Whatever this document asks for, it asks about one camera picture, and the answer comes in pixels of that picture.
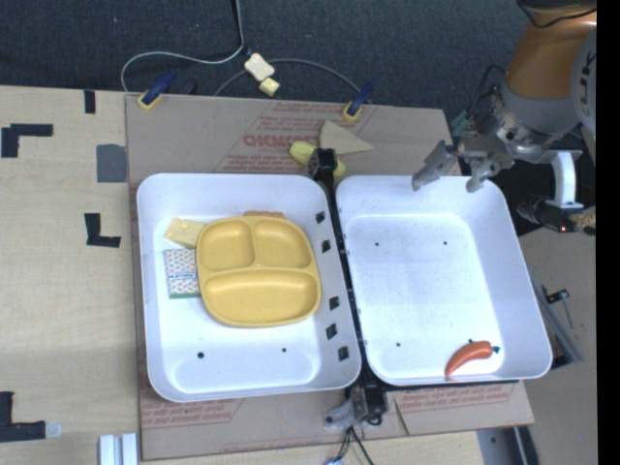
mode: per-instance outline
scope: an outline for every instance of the wooden table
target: wooden table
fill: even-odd
[[[125,95],[0,87],[0,124],[48,123],[0,159],[0,391],[13,421],[58,421],[56,439],[0,444],[0,462],[96,463],[99,436],[139,433],[136,325],[127,183],[99,183],[96,147],[125,145]],[[85,213],[120,246],[86,245]],[[476,432],[378,440],[377,463],[481,465]],[[214,455],[158,463],[325,463],[338,446]],[[365,463],[352,445],[347,464]]]

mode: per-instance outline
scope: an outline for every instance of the blue clamp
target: blue clamp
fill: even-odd
[[[357,93],[357,96],[351,100],[342,111],[342,117],[347,122],[355,122],[361,114],[361,105],[368,100],[370,93],[374,89],[372,82],[367,82]]]
[[[153,109],[162,99],[162,94],[169,90],[176,76],[176,71],[166,71],[159,76],[151,87],[138,97],[139,107],[143,110]]]

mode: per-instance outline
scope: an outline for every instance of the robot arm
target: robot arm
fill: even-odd
[[[582,210],[574,201],[574,159],[580,152],[553,150],[551,145],[579,123],[596,144],[597,0],[516,2],[530,22],[499,87],[491,92],[490,110],[472,114],[477,94],[458,145],[440,143],[414,174],[412,185],[418,190],[448,173],[457,158],[471,168],[470,192],[514,160],[551,164],[555,197],[529,200],[519,213],[556,231],[577,231],[570,217]]]

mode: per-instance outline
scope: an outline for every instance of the black tape mark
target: black tape mark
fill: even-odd
[[[13,422],[13,393],[10,391],[0,392],[0,443],[13,441],[32,441],[46,437],[46,423],[44,420],[37,422]]]
[[[52,124],[11,124],[2,128],[2,143],[0,157],[17,158],[19,152],[19,137],[34,136],[49,138],[54,134]]]
[[[11,130],[18,136],[50,137],[54,134],[53,124],[11,124]]]
[[[88,239],[86,244],[91,246],[107,246],[118,248],[120,246],[120,236],[101,236],[101,214],[85,213],[86,231]]]
[[[2,147],[0,156],[3,159],[17,158],[19,151],[19,136],[10,128],[2,128]]]
[[[91,89],[84,90],[84,113],[95,113],[97,104],[95,102],[95,92]]]

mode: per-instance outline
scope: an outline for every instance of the small box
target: small box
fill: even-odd
[[[196,268],[196,250],[166,250],[164,261],[170,298],[189,298],[201,295]]]

